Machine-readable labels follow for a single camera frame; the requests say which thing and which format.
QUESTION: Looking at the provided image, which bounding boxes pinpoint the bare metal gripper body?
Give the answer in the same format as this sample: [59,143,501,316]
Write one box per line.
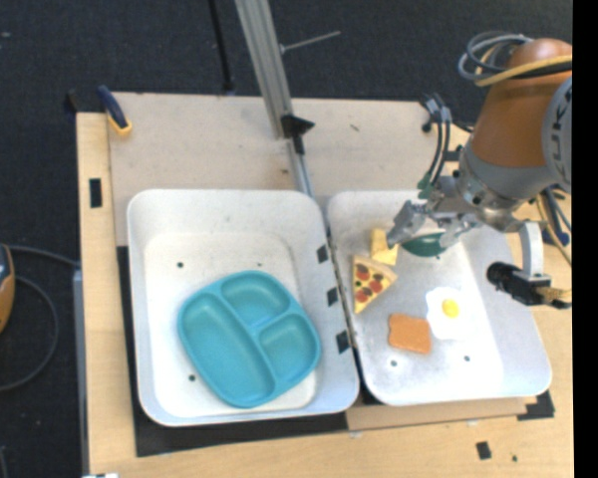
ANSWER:
[423,174,528,233]

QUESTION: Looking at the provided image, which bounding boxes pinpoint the green bowl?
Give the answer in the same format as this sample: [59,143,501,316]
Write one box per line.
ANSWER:
[400,231,452,259]

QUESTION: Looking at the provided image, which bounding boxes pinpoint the yellow toy cheese wedge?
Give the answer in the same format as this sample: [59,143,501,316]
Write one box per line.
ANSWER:
[369,227,400,267]

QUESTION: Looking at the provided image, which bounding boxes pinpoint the toy pizza slice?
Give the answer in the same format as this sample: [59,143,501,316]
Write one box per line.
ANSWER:
[351,254,400,316]

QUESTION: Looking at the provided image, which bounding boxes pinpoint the white toy fried egg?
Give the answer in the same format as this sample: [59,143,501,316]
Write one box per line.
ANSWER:
[424,286,472,343]

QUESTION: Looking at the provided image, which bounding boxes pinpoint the orange toy toast slice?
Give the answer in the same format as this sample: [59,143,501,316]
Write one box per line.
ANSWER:
[387,312,434,356]

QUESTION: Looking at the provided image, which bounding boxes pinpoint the white plastic tray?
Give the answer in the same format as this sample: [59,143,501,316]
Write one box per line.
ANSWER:
[126,188,362,428]
[324,189,554,408]

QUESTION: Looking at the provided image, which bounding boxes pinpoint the blue divided plate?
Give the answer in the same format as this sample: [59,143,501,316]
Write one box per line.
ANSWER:
[175,269,323,410]

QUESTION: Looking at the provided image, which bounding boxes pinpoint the brown cardboard board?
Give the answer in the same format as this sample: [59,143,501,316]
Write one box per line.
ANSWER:
[106,92,540,431]

